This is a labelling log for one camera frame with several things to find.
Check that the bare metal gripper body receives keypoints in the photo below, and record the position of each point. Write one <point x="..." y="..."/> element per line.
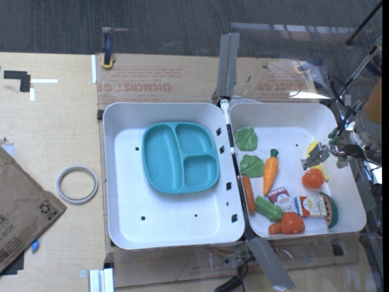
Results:
<point x="354" y="151"/>

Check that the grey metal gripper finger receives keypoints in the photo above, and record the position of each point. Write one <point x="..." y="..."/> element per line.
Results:
<point x="320" y="152"/>
<point x="308" y="163"/>

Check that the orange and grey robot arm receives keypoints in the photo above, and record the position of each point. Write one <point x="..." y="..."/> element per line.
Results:
<point x="372" y="123"/>

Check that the yellow banana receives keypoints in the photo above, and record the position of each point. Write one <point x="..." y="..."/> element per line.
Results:
<point x="312" y="147"/>

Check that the round orange tomato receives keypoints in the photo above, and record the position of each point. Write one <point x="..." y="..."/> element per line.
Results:
<point x="312" y="179"/>

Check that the orange and white carton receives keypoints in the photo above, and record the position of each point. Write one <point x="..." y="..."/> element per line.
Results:
<point x="311" y="206"/>

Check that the white plastic tray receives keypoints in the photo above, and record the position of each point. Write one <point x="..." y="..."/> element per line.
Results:
<point x="285" y="123"/>
<point x="170" y="217"/>

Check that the red and white carton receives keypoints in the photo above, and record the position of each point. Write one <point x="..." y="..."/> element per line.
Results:
<point x="281" y="200"/>

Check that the watermelon slice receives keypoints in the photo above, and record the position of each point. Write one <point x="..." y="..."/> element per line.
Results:
<point x="332" y="210"/>

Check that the green lettuce leaf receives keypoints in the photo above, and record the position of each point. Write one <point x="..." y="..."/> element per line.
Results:
<point x="251" y="166"/>
<point x="246" y="139"/>

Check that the green celery stalk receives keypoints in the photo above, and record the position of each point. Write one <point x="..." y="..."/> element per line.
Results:
<point x="268" y="208"/>

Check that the orange bell pepper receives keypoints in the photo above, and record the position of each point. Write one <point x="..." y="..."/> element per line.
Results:
<point x="291" y="223"/>

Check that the red sausage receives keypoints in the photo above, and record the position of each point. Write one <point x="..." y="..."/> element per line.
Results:
<point x="249" y="195"/>

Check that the thin black and white rod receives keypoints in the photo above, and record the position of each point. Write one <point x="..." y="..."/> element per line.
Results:
<point x="236" y="163"/>

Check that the small orange carrot piece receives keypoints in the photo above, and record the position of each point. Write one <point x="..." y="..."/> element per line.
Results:
<point x="274" y="228"/>

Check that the brown cardboard board red print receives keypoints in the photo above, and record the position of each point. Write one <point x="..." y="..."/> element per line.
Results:
<point x="194" y="81"/>

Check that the blue divided plate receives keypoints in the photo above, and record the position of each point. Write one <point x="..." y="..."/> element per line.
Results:
<point x="161" y="160"/>

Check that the brown paper envelope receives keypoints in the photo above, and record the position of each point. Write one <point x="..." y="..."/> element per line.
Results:
<point x="21" y="202"/>

